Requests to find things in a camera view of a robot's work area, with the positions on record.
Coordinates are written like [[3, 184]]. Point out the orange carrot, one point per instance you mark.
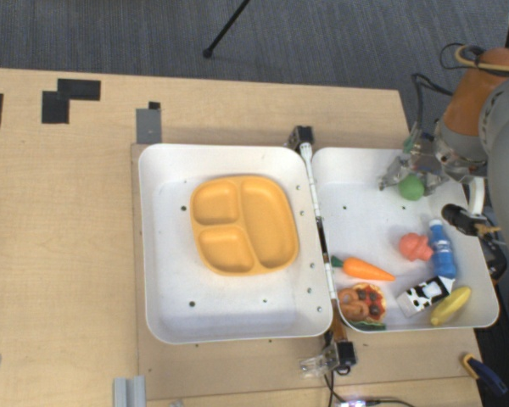
[[365, 268]]

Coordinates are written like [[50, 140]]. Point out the thin black and white rod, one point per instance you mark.
[[312, 185]]

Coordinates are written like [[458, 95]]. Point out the cow print milk carton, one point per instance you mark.
[[424, 296]]

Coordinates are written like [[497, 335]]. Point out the orange divided plate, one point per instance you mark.
[[263, 223]]

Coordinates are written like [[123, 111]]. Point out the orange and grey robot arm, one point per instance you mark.
[[500, 142]]

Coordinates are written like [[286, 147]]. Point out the pizza slice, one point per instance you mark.
[[362, 301]]

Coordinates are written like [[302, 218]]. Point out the blue bottle with white cap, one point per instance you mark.
[[443, 252]]

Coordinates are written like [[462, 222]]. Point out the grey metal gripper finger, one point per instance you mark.
[[393, 175], [433, 181]]

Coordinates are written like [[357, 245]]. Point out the white plastic tray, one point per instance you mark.
[[174, 295], [365, 219]]

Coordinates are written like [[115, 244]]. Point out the black cylinder on white bracket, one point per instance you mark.
[[460, 219]]

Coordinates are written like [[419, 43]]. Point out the green ball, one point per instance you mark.
[[411, 187]]

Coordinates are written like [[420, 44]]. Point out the yellow banana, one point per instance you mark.
[[451, 305]]

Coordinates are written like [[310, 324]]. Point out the green flat leaf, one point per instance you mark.
[[371, 325]]

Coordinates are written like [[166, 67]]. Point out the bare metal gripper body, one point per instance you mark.
[[426, 159]]

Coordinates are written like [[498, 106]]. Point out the pink ice cream cone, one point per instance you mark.
[[413, 247]]

